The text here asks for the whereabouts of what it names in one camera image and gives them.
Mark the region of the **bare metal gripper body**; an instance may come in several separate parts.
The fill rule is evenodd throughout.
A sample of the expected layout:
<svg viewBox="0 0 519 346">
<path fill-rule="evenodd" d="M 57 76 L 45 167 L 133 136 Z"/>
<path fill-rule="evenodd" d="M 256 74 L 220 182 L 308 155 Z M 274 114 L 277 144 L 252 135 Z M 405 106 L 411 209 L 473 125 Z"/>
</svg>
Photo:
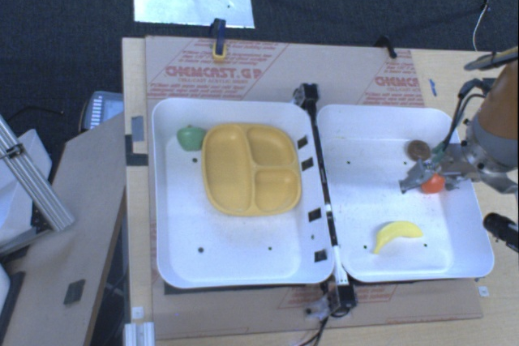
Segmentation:
<svg viewBox="0 0 519 346">
<path fill-rule="evenodd" d="M 508 177 L 517 169 L 517 147 L 479 143 L 450 144 L 440 162 L 440 172 L 455 180 L 482 182 L 501 194 L 516 194 L 518 184 Z"/>
</svg>

